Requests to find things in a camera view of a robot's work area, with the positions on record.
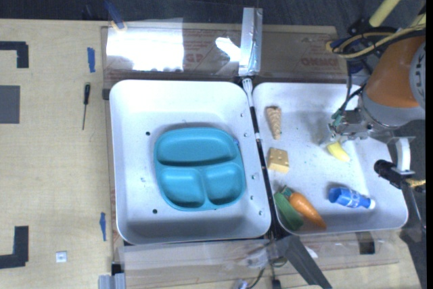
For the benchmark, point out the black cylinder on white bracket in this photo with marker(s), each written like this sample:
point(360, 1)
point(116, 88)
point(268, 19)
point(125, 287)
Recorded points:
point(392, 172)

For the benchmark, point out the green cucumber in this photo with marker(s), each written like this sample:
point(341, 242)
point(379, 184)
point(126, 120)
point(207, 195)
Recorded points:
point(287, 213)

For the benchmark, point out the beige waffle cone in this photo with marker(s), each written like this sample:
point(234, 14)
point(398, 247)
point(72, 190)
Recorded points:
point(274, 120)

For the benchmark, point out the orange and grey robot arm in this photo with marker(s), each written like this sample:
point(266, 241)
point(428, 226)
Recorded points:
point(389, 78)

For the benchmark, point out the small white square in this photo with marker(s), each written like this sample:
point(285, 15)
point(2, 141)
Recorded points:
point(61, 256)

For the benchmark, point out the black screwdriver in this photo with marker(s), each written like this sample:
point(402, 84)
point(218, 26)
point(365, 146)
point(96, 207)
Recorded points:
point(86, 94)

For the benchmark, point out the yellow cheese wedge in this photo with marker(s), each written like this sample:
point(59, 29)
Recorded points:
point(278, 159)

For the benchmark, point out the blue bottle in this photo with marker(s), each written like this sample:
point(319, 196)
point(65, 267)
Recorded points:
point(348, 197)

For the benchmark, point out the yellow banana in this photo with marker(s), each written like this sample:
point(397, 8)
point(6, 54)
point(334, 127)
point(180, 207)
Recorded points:
point(339, 151)

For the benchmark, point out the orange carrot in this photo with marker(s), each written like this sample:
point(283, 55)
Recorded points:
point(306, 208)

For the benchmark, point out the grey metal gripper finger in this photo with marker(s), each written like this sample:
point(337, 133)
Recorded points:
point(345, 138)
point(329, 140)

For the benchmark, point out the white plastic tray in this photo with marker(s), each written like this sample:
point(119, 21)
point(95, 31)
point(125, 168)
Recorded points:
point(135, 145)
point(311, 105)

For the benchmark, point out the blue divided plate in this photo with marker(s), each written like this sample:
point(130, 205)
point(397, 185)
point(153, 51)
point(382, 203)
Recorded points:
point(199, 166)

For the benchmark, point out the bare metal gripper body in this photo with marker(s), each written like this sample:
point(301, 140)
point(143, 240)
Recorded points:
point(352, 123)

